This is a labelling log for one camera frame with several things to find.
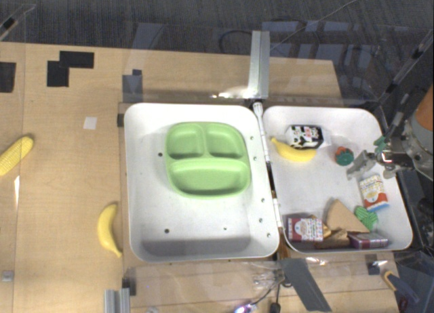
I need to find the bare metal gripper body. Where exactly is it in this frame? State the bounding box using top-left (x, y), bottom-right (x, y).
top-left (374, 137), bottom-right (434, 181)

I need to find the red and green toy tomato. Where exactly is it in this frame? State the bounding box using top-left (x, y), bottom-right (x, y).
top-left (335, 146), bottom-right (355, 166)

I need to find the red and white carton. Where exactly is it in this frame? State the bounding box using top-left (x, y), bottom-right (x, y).
top-left (358, 174), bottom-right (389, 213)

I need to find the green toy leaf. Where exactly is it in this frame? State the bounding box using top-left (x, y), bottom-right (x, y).
top-left (353, 205), bottom-right (378, 231)

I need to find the white plastic tray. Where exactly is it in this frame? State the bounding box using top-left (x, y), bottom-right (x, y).
top-left (123, 102), bottom-right (281, 264)
top-left (262, 105), bottom-right (414, 255)

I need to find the brown triangular bread slice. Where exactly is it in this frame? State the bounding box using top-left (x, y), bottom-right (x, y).
top-left (325, 199), bottom-right (371, 234)

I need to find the black and white milk carton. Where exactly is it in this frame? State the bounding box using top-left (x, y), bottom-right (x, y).
top-left (284, 125), bottom-right (332, 150)

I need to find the yellow banana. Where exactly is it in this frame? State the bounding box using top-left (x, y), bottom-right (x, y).
top-left (270, 136), bottom-right (317, 164)
top-left (97, 203), bottom-right (123, 259)

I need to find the maroon box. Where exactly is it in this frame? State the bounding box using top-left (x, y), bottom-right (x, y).
top-left (347, 232), bottom-right (389, 250)

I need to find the dark brown bread slice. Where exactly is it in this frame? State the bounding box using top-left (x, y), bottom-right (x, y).
top-left (313, 228), bottom-right (351, 250)

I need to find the red carton with round print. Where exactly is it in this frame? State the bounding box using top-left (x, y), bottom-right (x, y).
top-left (286, 217), bottom-right (325, 243)

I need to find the green divided plate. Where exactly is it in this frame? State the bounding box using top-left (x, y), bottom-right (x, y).
top-left (164, 121), bottom-right (252, 199)

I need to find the pale wood board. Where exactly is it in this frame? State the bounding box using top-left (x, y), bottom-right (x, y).
top-left (13, 42), bottom-right (404, 313)

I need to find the yellow corn cob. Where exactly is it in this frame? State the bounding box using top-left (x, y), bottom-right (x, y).
top-left (0, 135), bottom-right (35, 177)

